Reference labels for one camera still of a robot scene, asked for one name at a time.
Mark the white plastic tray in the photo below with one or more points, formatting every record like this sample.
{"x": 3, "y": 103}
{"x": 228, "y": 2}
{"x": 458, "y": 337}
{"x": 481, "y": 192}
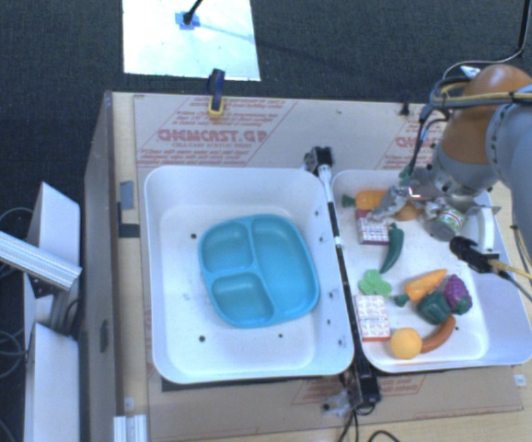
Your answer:
{"x": 491, "y": 320}
{"x": 178, "y": 293}

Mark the pink and white carton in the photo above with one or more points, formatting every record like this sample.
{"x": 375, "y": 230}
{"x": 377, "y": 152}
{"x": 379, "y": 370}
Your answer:
{"x": 372, "y": 318}
{"x": 373, "y": 231}

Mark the black cylinder on white bracket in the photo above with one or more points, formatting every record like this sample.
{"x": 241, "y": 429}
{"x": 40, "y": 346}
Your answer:
{"x": 470, "y": 251}

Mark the brown cardboard board red print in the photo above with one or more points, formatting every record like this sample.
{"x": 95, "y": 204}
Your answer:
{"x": 257, "y": 131}

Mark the orange sausage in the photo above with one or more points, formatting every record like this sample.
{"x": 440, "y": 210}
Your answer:
{"x": 440, "y": 336}

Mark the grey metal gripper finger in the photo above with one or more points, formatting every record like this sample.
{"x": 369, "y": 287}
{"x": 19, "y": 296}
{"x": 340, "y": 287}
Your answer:
{"x": 389, "y": 203}
{"x": 434, "y": 211}

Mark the green chili pepper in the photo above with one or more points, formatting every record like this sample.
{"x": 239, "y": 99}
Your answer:
{"x": 394, "y": 247}

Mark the orange carrot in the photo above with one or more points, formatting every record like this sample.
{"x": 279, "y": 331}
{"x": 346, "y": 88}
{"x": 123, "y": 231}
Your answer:
{"x": 424, "y": 284}
{"x": 369, "y": 198}

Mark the white green and red can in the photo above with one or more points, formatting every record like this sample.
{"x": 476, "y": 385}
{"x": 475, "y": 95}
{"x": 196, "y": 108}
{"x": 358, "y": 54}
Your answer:
{"x": 451, "y": 223}

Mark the orange fruit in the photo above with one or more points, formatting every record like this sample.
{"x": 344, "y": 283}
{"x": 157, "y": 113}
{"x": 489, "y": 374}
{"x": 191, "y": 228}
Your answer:
{"x": 408, "y": 213}
{"x": 406, "y": 343}

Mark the dark green bell pepper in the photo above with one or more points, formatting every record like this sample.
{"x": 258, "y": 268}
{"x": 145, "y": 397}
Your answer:
{"x": 434, "y": 308}

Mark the purple grapes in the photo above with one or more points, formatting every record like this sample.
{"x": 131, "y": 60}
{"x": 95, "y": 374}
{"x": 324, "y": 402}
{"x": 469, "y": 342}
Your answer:
{"x": 457, "y": 293}

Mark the thin black and white rod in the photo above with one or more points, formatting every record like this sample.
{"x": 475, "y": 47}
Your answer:
{"x": 337, "y": 237}

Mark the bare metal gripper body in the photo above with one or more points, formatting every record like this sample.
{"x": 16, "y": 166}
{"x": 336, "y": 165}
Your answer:
{"x": 441, "y": 189}

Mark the blue divided plate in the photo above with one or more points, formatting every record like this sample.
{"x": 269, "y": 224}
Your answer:
{"x": 257, "y": 270}

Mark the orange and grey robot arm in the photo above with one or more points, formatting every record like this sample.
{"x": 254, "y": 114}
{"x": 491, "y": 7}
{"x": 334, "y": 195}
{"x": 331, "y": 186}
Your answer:
{"x": 519, "y": 145}

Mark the light green lettuce leaf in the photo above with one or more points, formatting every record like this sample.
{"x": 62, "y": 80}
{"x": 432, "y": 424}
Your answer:
{"x": 373, "y": 283}

